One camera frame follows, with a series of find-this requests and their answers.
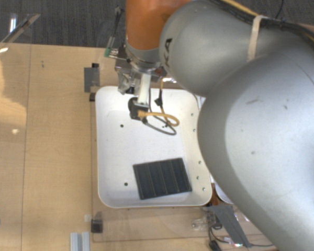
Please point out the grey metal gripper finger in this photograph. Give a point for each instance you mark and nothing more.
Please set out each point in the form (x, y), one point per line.
(123, 84)

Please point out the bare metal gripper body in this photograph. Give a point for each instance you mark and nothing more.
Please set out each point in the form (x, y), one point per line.
(136, 68)

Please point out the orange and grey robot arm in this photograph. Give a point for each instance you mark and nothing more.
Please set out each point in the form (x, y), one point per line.
(251, 114)

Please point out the white plastic tray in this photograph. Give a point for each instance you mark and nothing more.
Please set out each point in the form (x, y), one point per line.
(151, 145)
(222, 195)

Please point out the black ribbed rectangular panel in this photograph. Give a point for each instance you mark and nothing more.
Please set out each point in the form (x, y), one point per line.
(162, 178)

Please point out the black cylinder on white bracket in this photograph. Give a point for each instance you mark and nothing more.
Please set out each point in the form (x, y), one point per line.
(143, 90)

